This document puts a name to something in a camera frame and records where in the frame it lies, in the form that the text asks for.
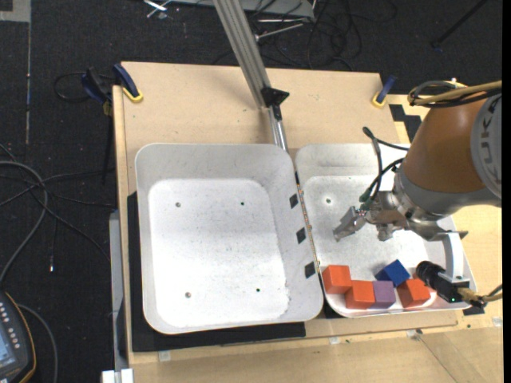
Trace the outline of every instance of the wooden table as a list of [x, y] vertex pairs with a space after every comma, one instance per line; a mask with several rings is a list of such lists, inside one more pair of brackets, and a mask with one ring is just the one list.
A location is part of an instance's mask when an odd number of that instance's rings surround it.
[[[271, 143], [267, 114], [259, 111], [238, 67], [128, 62], [144, 100], [134, 104], [113, 89], [117, 191], [121, 227], [126, 340], [131, 342], [128, 195], [136, 191], [134, 158], [145, 144]], [[407, 142], [388, 105], [371, 98], [382, 88], [376, 73], [268, 69], [274, 87], [291, 93], [283, 121], [291, 156], [305, 144], [366, 143], [362, 126], [388, 142]], [[410, 109], [403, 96], [389, 96]], [[469, 230], [465, 253], [481, 292], [501, 283], [501, 212], [467, 208], [454, 217]], [[502, 304], [485, 314], [430, 311], [306, 322], [307, 336], [278, 342], [135, 353], [128, 363], [136, 383], [171, 381], [503, 381]]]

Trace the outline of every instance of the black connector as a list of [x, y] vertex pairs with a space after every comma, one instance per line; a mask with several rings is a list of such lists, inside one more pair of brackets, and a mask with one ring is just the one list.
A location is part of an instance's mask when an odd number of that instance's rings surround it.
[[469, 281], [449, 282], [440, 274], [446, 270], [431, 261], [422, 261], [415, 269], [417, 276], [429, 287], [437, 291], [439, 297], [449, 303], [464, 302], [458, 288], [468, 288]]

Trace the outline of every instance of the black bracket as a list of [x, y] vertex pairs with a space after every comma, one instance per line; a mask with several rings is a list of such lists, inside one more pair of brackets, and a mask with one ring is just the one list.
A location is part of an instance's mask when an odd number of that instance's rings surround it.
[[280, 112], [280, 104], [289, 97], [289, 93], [281, 91], [280, 89], [264, 87], [261, 89], [263, 94], [264, 104], [268, 108], [273, 109], [273, 115], [276, 120], [282, 120], [282, 113]]

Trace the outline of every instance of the robotic arm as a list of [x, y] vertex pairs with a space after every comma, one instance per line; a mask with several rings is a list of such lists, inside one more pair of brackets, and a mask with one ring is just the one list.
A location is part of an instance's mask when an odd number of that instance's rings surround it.
[[[431, 109], [395, 169], [392, 191], [377, 191], [359, 209], [350, 207], [334, 237], [339, 241], [369, 223], [375, 225], [381, 241], [398, 230], [413, 231], [426, 241], [442, 241], [446, 269], [423, 262], [417, 274], [445, 300], [459, 302], [458, 289], [468, 287], [460, 238], [441, 228], [438, 220], [466, 206], [501, 207], [501, 81], [480, 85], [489, 88], [485, 91], [442, 84], [455, 89], [419, 101], [417, 89], [410, 93], [411, 105]], [[376, 139], [371, 139], [378, 154]]]

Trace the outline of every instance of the black floor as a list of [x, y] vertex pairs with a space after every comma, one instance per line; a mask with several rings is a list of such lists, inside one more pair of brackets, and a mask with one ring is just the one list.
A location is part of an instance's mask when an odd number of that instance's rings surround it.
[[[480, 1], [321, 0], [317, 25], [263, 39], [260, 50], [267, 67], [376, 72], [383, 80], [394, 75], [396, 93], [453, 77], [467, 85], [496, 81], [502, 75], [502, 0], [481, 5], [440, 49], [431, 45]], [[0, 0], [0, 10], [12, 8], [12, 0]], [[48, 322], [60, 382], [98, 382], [101, 371], [113, 367], [106, 256], [116, 196], [114, 173], [101, 180], [108, 117], [95, 101], [59, 99], [55, 79], [91, 66], [110, 74], [124, 60], [236, 63], [214, 9], [172, 4], [168, 18], [147, 19], [150, 10], [140, 0], [32, 0], [30, 24], [0, 21], [0, 144], [43, 179], [89, 173], [46, 182], [59, 220], [46, 214], [3, 285]], [[262, 14], [248, 16], [259, 34], [281, 26], [257, 22], [267, 17]], [[62, 88], [83, 94], [77, 79]], [[0, 161], [8, 159], [0, 150]], [[16, 168], [0, 164], [1, 269], [41, 214], [30, 193], [4, 202], [26, 189], [19, 177]], [[41, 198], [39, 190], [33, 192]], [[26, 317], [38, 353], [32, 381], [51, 381], [50, 340], [37, 319]]]

